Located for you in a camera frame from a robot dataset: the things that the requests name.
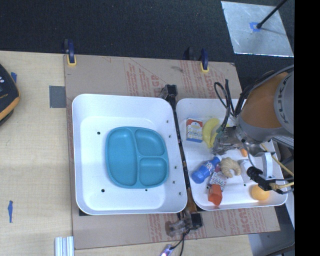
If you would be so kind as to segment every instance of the orange fruit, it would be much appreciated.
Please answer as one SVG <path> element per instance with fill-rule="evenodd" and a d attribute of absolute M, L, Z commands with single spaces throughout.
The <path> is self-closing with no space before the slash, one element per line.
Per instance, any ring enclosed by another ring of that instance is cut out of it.
<path fill-rule="evenodd" d="M 270 191 L 264 191 L 261 187 L 258 185 L 254 185 L 251 189 L 251 196 L 255 200 L 266 200 L 270 196 Z"/>

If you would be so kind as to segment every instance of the wooden table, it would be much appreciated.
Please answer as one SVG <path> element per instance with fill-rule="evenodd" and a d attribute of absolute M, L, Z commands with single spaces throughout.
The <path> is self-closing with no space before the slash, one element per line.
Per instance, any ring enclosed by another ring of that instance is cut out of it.
<path fill-rule="evenodd" d="M 53 256 L 73 235 L 65 108 L 50 108 L 49 86 L 65 86 L 63 54 L 0 51 L 17 74 L 21 100 L 0 126 L 0 255 Z M 12 223 L 8 205 L 13 201 Z M 166 242 L 76 250 L 76 256 L 159 255 Z M 179 255 L 180 248 L 172 255 Z M 252 255 L 247 235 L 187 240 L 184 256 Z"/>

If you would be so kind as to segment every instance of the blue plate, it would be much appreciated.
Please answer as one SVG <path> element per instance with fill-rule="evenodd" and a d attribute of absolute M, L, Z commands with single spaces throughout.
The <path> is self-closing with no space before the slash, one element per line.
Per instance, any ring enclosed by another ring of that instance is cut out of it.
<path fill-rule="evenodd" d="M 106 169 L 111 180 L 123 188 L 152 188 L 163 184 L 169 175 L 165 141 L 154 130 L 117 127 L 105 143 Z"/>

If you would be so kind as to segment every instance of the small box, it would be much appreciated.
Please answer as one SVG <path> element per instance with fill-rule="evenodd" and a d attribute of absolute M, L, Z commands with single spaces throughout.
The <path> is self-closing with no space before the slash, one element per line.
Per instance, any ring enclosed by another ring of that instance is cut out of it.
<path fill-rule="evenodd" d="M 201 143 L 202 127 L 203 127 L 202 121 L 188 118 L 186 120 L 186 140 Z"/>

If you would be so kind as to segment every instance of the black and orange object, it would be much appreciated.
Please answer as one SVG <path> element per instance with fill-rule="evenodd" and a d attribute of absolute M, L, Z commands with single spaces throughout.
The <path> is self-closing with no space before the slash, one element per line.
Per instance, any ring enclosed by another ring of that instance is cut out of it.
<path fill-rule="evenodd" d="M 0 64 L 0 126 L 13 114 L 19 101 L 16 81 Z"/>

